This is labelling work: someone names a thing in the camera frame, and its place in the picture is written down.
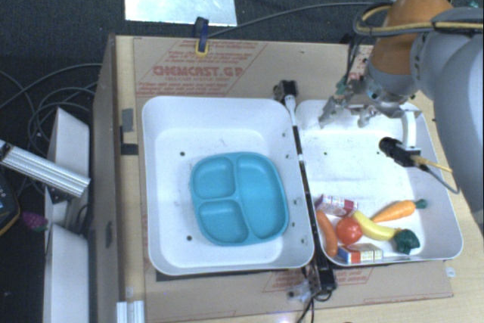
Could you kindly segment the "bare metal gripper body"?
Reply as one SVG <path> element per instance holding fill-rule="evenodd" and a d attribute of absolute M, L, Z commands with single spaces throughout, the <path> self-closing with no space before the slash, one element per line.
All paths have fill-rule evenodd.
<path fill-rule="evenodd" d="M 343 91 L 335 95 L 335 104 L 364 117 L 383 114 L 399 118 L 403 114 L 401 106 L 409 97 L 409 94 L 390 92 L 371 77 L 360 77 L 346 83 Z"/>

